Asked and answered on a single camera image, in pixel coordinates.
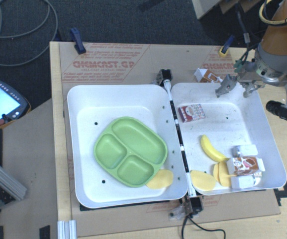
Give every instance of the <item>green divided plate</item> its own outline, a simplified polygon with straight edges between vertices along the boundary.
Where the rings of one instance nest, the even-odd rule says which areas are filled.
[[[164,164],[168,148],[149,127],[133,117],[114,120],[94,146],[96,161],[130,187],[150,181]]]

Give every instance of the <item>banana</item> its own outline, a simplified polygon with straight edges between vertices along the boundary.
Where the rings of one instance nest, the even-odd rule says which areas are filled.
[[[226,161],[228,158],[223,155],[221,152],[217,151],[211,144],[209,138],[206,135],[203,135],[201,138],[201,147],[204,152],[214,161],[221,162]]]

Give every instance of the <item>white tray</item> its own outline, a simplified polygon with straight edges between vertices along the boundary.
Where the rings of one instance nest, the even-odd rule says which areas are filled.
[[[217,183],[211,191],[196,190],[203,195],[217,195],[282,187],[287,175],[259,94],[253,92],[244,98],[244,89],[237,84],[231,92],[218,98],[215,89],[219,86],[220,83],[178,83],[172,88],[176,108],[201,104],[206,115],[205,119],[187,123],[182,123],[179,118],[189,170],[213,173],[216,162],[204,153],[200,144],[201,136],[205,134],[228,158],[233,157],[234,146],[255,144],[265,172],[259,184],[252,188],[232,189]]]
[[[78,201],[88,208],[173,200],[188,189],[169,97],[157,85],[79,85],[67,96],[72,135],[75,188]],[[163,168],[174,173],[166,189],[132,188],[108,174],[95,160],[93,147],[115,119],[131,116],[155,131],[167,144]]]

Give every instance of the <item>yellow cable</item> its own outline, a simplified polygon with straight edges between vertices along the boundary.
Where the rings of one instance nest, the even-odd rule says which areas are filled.
[[[272,26],[278,26],[278,25],[283,25],[287,23],[287,18],[284,20],[279,20],[279,21],[272,21],[272,20],[267,20],[266,18],[263,17],[262,12],[265,6],[267,6],[267,4],[269,4],[271,1],[273,0],[266,0],[260,7],[259,9],[259,18],[260,20],[267,24],[267,25],[272,25]]]

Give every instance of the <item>dark background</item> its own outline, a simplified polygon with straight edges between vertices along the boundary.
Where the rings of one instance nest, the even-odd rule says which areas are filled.
[[[245,47],[236,13],[222,14],[214,7],[200,20],[191,0],[48,0],[56,11],[62,41],[71,41],[78,28],[85,42],[223,45],[233,34],[232,47]],[[245,13],[247,27],[260,38],[266,26],[258,11],[264,0]],[[37,107],[51,98],[50,60],[47,46],[54,37],[56,20],[43,0],[4,0],[1,36],[18,35],[45,24],[21,38],[0,39],[0,80],[10,84]]]

